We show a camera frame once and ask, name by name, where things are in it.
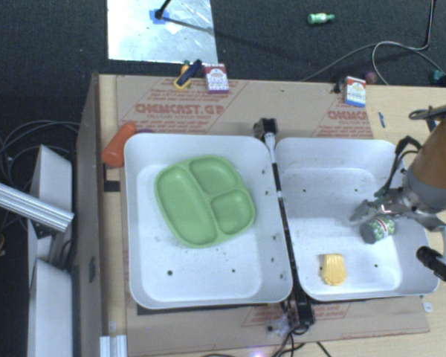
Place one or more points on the green divided plate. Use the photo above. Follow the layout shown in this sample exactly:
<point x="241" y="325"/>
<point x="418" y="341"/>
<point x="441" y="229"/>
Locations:
<point x="202" y="203"/>

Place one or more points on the purple ball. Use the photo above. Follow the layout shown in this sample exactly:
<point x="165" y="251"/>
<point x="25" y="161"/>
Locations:
<point x="371" y="77"/>

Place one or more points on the yellow ribbed toy corn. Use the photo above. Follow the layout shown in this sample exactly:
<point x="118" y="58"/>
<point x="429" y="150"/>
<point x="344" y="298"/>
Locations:
<point x="333" y="270"/>

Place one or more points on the white plastic tray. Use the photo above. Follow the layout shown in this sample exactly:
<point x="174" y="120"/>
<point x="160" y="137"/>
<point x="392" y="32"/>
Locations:
<point x="319" y="206"/>
<point x="208" y="273"/>

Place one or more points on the teal toy bottle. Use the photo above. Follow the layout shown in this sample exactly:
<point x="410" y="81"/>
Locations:
<point x="437" y="75"/>

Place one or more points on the green toy bottle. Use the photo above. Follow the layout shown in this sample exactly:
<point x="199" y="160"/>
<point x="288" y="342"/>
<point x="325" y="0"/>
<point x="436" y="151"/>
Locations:
<point x="319" y="18"/>

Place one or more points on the brown cardboard board red print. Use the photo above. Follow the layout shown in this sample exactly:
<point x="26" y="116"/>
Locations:
<point x="215" y="114"/>

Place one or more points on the orange toy carrot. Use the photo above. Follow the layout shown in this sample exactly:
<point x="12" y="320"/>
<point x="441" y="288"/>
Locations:
<point x="115" y="149"/>

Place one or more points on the thin black and white rod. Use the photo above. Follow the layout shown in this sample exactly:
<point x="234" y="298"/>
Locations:
<point x="281" y="195"/>

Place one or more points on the red and white carton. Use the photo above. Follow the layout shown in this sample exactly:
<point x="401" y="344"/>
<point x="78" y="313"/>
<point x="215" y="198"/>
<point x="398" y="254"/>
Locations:
<point x="216" y="78"/>
<point x="355" y="92"/>

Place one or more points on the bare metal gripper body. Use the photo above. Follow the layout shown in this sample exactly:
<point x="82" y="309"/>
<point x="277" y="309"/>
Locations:
<point x="401" y="203"/>

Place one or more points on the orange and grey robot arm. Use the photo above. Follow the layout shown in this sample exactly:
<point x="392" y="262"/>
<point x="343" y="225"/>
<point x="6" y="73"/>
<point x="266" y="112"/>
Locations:
<point x="436" y="162"/>

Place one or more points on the grey can with green print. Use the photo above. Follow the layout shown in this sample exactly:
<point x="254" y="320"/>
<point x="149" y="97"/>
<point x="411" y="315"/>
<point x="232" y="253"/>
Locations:
<point x="377" y="230"/>

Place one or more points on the black cylinder on white bracket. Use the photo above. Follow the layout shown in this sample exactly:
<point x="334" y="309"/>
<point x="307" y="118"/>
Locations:
<point x="436" y="260"/>

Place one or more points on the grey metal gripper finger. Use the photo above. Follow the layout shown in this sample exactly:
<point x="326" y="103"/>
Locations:
<point x="360" y="211"/>
<point x="377" y="207"/>

